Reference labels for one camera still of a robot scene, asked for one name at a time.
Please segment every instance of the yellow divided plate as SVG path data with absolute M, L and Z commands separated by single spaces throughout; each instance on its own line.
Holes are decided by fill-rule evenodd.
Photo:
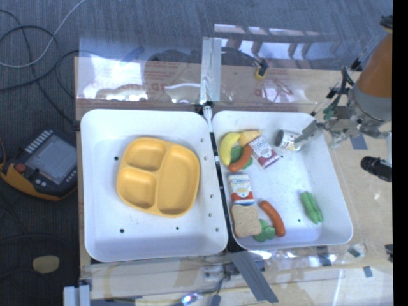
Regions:
M 151 137 L 133 140 L 120 162 L 116 188 L 122 200 L 138 210 L 180 217 L 196 199 L 200 162 L 176 143 Z

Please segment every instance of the multimeter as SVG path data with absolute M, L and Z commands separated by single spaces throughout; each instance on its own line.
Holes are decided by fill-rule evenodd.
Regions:
M 76 145 L 55 128 L 48 127 L 28 138 L 14 158 L 6 160 L 2 149 L 0 176 L 15 189 L 58 201 L 77 188 Z

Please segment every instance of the white tray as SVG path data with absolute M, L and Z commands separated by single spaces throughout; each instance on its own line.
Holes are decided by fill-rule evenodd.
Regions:
M 177 218 L 126 205 L 116 191 L 120 158 L 140 136 L 186 146 L 200 160 L 193 207 Z M 85 247 L 101 262 L 222 252 L 228 241 L 214 155 L 205 119 L 193 112 L 92 110 L 81 120 Z
M 252 237 L 236 238 L 245 249 L 262 250 L 347 243 L 353 235 L 353 225 L 337 180 L 324 136 L 304 145 L 299 152 L 283 150 L 274 145 L 280 129 L 301 133 L 314 118 L 306 113 L 234 112 L 221 111 L 214 115 L 213 127 L 219 146 L 223 136 L 231 131 L 262 130 L 262 136 L 281 158 L 263 169 L 254 160 L 242 170 L 249 176 L 254 199 L 269 201 L 280 213 L 286 234 L 272 240 L 258 242 Z M 228 168 L 221 165 L 229 209 L 232 206 L 228 191 Z M 313 194 L 323 222 L 314 224 L 306 215 L 300 193 Z M 258 207 L 260 219 L 271 223 Z

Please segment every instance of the brown oval object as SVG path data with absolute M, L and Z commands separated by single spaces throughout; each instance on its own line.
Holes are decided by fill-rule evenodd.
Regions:
M 249 145 L 245 145 L 240 159 L 234 163 L 231 163 L 228 166 L 228 169 L 230 170 L 230 172 L 237 172 L 241 170 L 251 159 L 251 155 L 252 155 L 252 147 Z
M 267 214 L 267 216 L 272 221 L 273 226 L 276 230 L 276 235 L 282 237 L 286 234 L 285 225 L 278 211 L 268 202 L 262 201 L 259 203 L 259 207 Z

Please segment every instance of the table surface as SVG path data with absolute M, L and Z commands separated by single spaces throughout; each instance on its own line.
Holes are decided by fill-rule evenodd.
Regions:
M 224 71 L 253 71 L 239 67 Z M 327 94 L 340 72 L 284 69 L 285 86 L 301 92 L 291 101 L 300 112 L 310 112 Z M 237 100 L 240 108 L 242 101 Z M 105 99 L 76 99 L 76 119 L 93 108 L 132 108 L 136 105 Z M 381 130 L 391 130 L 391 124 Z M 349 210 L 354 235 L 346 245 L 268 251 L 263 260 L 263 275 L 281 305 L 393 305 L 393 263 L 386 245 L 393 243 L 392 184 L 362 170 L 365 156 L 386 157 L 385 140 L 364 136 L 367 149 L 354 149 L 346 140 L 330 150 L 337 178 Z M 206 258 L 152 259 L 119 263 L 93 263 L 84 244 L 84 196 L 80 131 L 78 144 L 78 199 L 80 215 L 81 278 L 92 278 L 91 298 L 142 296 L 137 305 L 172 305 L 188 293 L 199 292 L 196 305 L 210 305 L 218 293 L 221 305 L 269 304 L 257 301 L 238 273 L 222 276 L 228 255 Z M 217 292 L 217 283 L 222 288 Z

